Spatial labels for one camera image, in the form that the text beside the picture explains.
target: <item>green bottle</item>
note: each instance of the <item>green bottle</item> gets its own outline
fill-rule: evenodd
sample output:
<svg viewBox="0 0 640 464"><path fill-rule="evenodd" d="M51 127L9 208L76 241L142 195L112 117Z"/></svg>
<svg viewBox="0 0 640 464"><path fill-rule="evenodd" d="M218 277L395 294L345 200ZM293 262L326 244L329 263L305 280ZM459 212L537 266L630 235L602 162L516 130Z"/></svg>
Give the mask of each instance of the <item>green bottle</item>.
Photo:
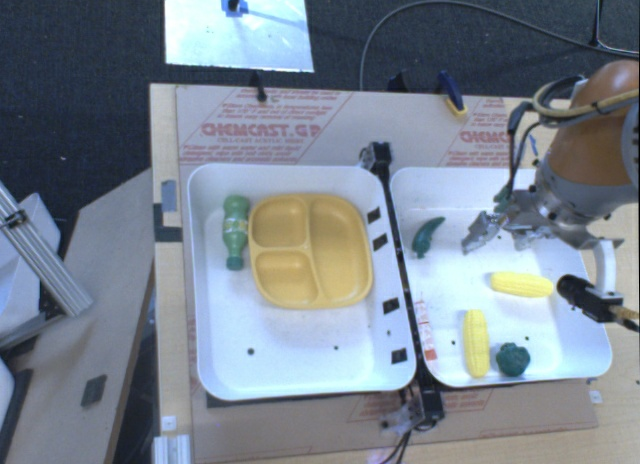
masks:
<svg viewBox="0 0 640 464"><path fill-rule="evenodd" d="M249 200L242 196L229 196L224 200L224 223L222 225L222 240L227 246L229 270L242 270L244 260L242 250L247 245L247 229Z"/></svg>

